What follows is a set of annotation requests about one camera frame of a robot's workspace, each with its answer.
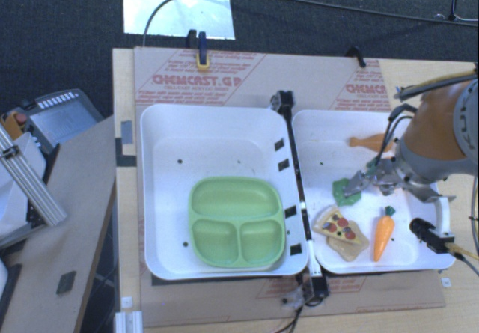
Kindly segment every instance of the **black carpet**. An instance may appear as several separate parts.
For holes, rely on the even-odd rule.
[[[407,16],[446,18],[451,0],[317,0]],[[103,115],[112,113],[112,49],[141,37],[123,33],[123,0],[0,0],[0,111],[22,98],[81,88]],[[478,29],[391,19],[274,0],[231,0],[236,40],[214,49],[366,57],[476,61]],[[478,0],[457,13],[478,17]],[[149,46],[184,39],[149,37]]]

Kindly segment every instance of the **pizza slice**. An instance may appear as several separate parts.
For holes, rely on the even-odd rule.
[[[319,217],[313,225],[313,230],[333,239],[362,244],[362,241],[356,236],[361,233],[358,231],[357,224],[350,224],[337,207],[327,210]]]

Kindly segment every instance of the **carrot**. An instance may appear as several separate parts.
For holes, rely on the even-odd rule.
[[[388,205],[386,207],[386,214],[382,218],[379,219],[377,226],[376,226],[376,236],[374,239],[374,261],[379,261],[384,252],[386,245],[388,244],[389,238],[392,235],[392,231],[394,230],[394,220],[392,219],[392,215],[396,210]]]

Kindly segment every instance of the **green plate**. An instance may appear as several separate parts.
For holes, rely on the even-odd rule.
[[[269,266],[284,250],[283,206],[268,182],[208,177],[189,194],[189,233],[205,263],[227,268]]]

